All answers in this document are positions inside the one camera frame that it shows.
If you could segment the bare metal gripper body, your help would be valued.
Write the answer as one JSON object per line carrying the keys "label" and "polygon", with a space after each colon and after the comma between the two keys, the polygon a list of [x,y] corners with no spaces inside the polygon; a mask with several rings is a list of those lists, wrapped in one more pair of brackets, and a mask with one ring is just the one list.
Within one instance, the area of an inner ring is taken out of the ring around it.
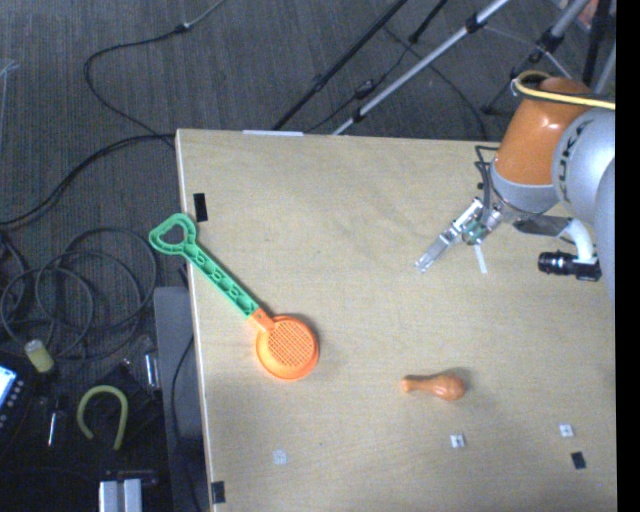
{"label": "bare metal gripper body", "polygon": [[440,234],[439,238],[451,245],[464,242],[467,245],[479,245],[503,221],[503,213],[495,206],[485,206],[479,198],[455,218]]}

